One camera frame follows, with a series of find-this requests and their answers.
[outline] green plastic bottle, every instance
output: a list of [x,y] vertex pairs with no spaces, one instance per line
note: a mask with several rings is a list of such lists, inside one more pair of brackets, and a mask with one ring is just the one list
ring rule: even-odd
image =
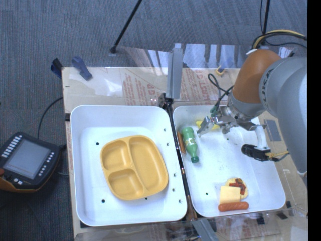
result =
[[193,128],[185,127],[181,130],[181,132],[185,143],[185,149],[191,155],[192,163],[198,162],[200,159],[197,156],[197,144],[196,144]]

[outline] black stand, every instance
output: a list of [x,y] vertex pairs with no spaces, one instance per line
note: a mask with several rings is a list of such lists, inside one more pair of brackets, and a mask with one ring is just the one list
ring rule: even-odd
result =
[[267,25],[267,18],[269,17],[270,1],[271,1],[271,0],[267,0],[267,2],[266,2],[265,19],[264,19],[264,27],[263,27],[263,35],[265,35],[265,33],[266,33],[266,25]]
[[129,16],[129,18],[128,18],[128,20],[127,20],[126,24],[125,24],[125,26],[124,26],[124,28],[122,29],[122,31],[121,31],[121,33],[120,33],[119,37],[117,38],[117,40],[116,40],[116,42],[115,42],[114,46],[110,49],[110,52],[111,52],[111,53],[113,53],[113,54],[114,54],[114,53],[116,53],[116,47],[118,46],[119,41],[121,40],[122,36],[124,35],[124,33],[125,33],[125,31],[126,31],[126,29],[127,29],[128,25],[129,25],[129,23],[130,23],[131,19],[132,19],[132,18],[133,18],[133,16],[135,15],[135,13],[136,13],[136,11],[137,11],[137,9],[138,9],[138,7],[139,7],[139,5],[140,5],[141,1],[142,1],[142,0],[138,0],[138,1],[137,1],[137,4],[135,5],[134,10],[132,10],[132,12],[131,12],[131,14],[130,14],[130,16]]

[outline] yellow plate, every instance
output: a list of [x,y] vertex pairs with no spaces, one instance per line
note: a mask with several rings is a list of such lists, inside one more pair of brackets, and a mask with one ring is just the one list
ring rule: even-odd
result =
[[161,192],[169,176],[152,139],[143,135],[113,140],[103,146],[100,162],[111,192],[135,200]]

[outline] gray robot arm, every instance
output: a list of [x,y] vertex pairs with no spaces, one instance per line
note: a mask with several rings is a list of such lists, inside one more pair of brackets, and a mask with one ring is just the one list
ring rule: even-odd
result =
[[[258,129],[262,126],[252,119],[268,111],[279,121],[281,133],[297,171],[307,186],[307,70],[306,57],[281,59],[270,50],[256,50],[244,62],[227,106],[214,110],[211,118],[205,117],[197,133],[199,136],[220,125],[227,133],[231,127],[241,126],[248,131],[255,130],[260,142]],[[258,160],[266,160],[268,147],[242,147],[257,152]]]

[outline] yellow toy object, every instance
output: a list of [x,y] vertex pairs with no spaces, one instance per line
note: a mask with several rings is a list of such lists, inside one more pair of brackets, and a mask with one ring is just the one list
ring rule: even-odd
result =
[[103,146],[100,162],[111,192],[122,200],[135,200],[161,192],[169,176],[152,139],[143,135],[116,139]]
[[240,201],[241,188],[221,186],[220,189],[220,203],[232,203]]
[[[197,125],[198,128],[201,127],[201,123],[202,123],[201,120],[197,120],[197,121],[196,121],[196,125]],[[220,127],[219,125],[214,124],[211,129],[214,130],[214,129],[217,129],[217,128],[219,128],[219,127]]]
[[222,76],[225,72],[225,68],[221,68],[222,66],[220,65],[216,70],[216,74],[219,75],[219,76]]

